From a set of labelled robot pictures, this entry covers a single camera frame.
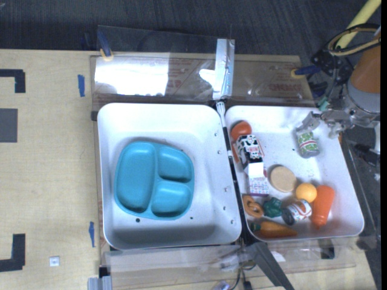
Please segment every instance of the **yellow tube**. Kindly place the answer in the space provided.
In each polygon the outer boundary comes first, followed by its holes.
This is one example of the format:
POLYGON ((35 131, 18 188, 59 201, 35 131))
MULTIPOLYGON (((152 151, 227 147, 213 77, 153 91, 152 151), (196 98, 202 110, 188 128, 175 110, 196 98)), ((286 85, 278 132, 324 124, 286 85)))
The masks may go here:
MULTIPOLYGON (((355 25, 364 24, 367 20, 374 14, 377 8, 382 4, 382 0, 368 0, 366 4, 362 7, 362 9, 358 12, 355 18, 351 21, 351 23, 347 26, 347 28, 353 27, 355 25)), ((344 35, 337 43, 338 47, 345 48, 357 34, 350 33, 344 35)))

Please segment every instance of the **wooden table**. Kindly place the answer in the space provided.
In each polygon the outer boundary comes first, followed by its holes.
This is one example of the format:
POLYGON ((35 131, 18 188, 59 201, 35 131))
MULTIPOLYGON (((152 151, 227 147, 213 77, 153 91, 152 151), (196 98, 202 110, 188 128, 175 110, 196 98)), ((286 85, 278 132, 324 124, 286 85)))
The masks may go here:
MULTIPOLYGON (((0 289, 86 289, 88 278, 98 275, 89 84, 89 58, 94 54, 0 50, 0 69, 22 69, 26 80, 26 92, 15 93, 14 78, 0 77, 0 108, 18 109, 17 143, 0 143, 0 260, 11 258, 13 234, 25 234, 26 241, 23 269, 0 272, 0 289), (85 77, 84 97, 78 75, 85 77), (59 257, 59 266, 50 266, 54 256, 59 257)), ((356 248, 349 252, 355 266, 287 276, 296 289, 375 289, 364 252, 356 248)), ((254 289, 273 286, 265 276, 250 281, 254 289)), ((214 284, 160 289, 211 289, 214 284)))

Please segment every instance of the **brown donut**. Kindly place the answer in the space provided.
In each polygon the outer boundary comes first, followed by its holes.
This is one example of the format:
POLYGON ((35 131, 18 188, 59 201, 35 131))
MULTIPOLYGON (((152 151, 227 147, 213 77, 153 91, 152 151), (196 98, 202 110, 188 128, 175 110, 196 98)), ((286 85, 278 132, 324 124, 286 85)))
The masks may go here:
POLYGON ((262 205, 255 202, 252 196, 244 195, 242 200, 244 210, 247 214, 255 218, 261 218, 264 215, 264 209, 262 205))

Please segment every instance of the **black corner marking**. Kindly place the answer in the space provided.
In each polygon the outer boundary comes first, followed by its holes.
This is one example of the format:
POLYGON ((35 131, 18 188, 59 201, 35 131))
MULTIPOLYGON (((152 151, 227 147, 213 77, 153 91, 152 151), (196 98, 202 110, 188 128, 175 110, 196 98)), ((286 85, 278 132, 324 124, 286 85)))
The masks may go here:
POLYGON ((18 271, 25 265, 25 234, 14 234, 11 259, 0 260, 0 272, 18 271))
POLYGON ((25 73, 21 69, 0 69, 0 77, 15 78, 15 94, 25 93, 25 73))

